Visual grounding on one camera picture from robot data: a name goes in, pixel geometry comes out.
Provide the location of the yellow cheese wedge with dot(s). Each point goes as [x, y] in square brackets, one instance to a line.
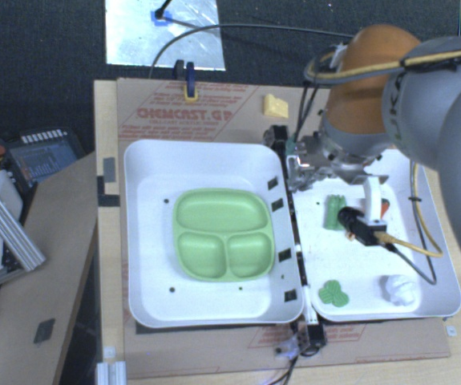
[275, 106]

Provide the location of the white lumpy toy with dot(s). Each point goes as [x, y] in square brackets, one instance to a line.
[399, 290]

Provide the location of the orange carrot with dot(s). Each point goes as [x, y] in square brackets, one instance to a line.
[385, 209]

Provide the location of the black cylinder on white bracket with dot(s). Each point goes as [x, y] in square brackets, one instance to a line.
[361, 223]

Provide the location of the white plastic tray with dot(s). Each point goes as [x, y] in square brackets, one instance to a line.
[154, 295]
[358, 271]

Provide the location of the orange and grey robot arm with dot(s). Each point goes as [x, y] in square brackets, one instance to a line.
[426, 106]

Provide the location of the green leaf-shaped toy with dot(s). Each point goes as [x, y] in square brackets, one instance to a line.
[333, 293]

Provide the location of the green toy vegetable bundle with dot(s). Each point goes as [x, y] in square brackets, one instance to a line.
[331, 213]

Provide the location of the thin black and white rod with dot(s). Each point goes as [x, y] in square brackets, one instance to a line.
[299, 251]

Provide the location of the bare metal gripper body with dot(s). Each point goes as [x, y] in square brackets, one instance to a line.
[321, 156]

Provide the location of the green divided plate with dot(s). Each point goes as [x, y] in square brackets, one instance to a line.
[222, 231]

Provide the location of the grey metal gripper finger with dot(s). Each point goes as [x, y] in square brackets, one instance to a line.
[309, 179]
[292, 166]

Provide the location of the brown cardboard board red print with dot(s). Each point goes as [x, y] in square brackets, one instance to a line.
[198, 110]

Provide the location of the small brown toy piece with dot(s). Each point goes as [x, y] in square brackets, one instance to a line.
[351, 235]

